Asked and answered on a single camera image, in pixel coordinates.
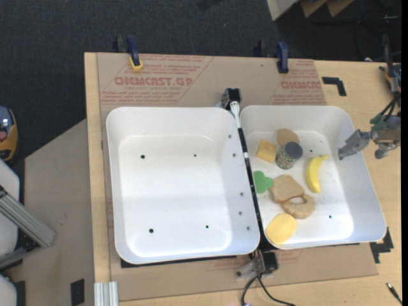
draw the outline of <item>bread slice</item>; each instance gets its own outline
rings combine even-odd
[[[273,200],[277,203],[284,203],[291,198],[302,196],[305,193],[303,187],[291,175],[281,175],[274,179],[269,191],[272,194]]]

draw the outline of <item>blue clamp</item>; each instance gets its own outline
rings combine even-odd
[[[126,38],[127,41],[127,47],[128,47],[128,53],[130,54],[129,56],[129,60],[130,63],[132,65],[132,68],[134,70],[141,70],[141,68],[143,67],[143,63],[142,60],[139,57],[139,50],[138,50],[138,46],[136,45],[136,41],[133,38],[133,36],[128,36]]]
[[[279,59],[276,63],[279,73],[288,73],[288,53],[289,49],[285,42],[279,42],[276,46],[276,56]]]

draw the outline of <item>brown toy cookie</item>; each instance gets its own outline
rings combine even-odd
[[[297,144],[300,143],[298,135],[296,135],[292,130],[288,129],[280,129],[278,130],[278,143],[283,147],[286,143],[289,142],[296,142]]]
[[[293,203],[291,200],[287,200],[282,203],[282,207],[286,213],[295,219],[306,219],[316,208],[316,202],[313,197],[306,194],[302,195],[302,200],[303,203]]]
[[[269,191],[277,203],[283,203],[305,194],[303,187],[291,175],[281,175],[274,179],[273,186],[269,188]]]

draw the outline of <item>green toy leaf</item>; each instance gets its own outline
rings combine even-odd
[[[258,194],[264,193],[273,185],[273,179],[266,177],[262,171],[254,172],[255,190]]]

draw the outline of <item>white plastic object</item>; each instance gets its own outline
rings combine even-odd
[[[129,263],[249,254],[259,228],[234,117],[120,107],[106,120],[115,246]]]
[[[17,291],[14,284],[0,274],[0,305],[17,306]]]
[[[385,236],[386,223],[361,152],[339,160],[337,151],[354,132],[348,114],[336,106],[248,106],[240,114],[253,171],[277,178],[291,175],[316,201],[316,209],[306,219],[297,220],[295,234],[280,249],[378,241]],[[292,169],[280,169],[255,156],[260,139],[277,144],[279,129],[294,131],[303,156]],[[306,183],[306,167],[314,156],[328,155],[319,170],[321,192],[313,193]],[[263,227],[282,207],[270,192],[258,194]]]
[[[17,174],[0,159],[0,185],[16,200],[20,194],[20,179]],[[0,257],[14,251],[18,239],[18,227],[0,213]]]

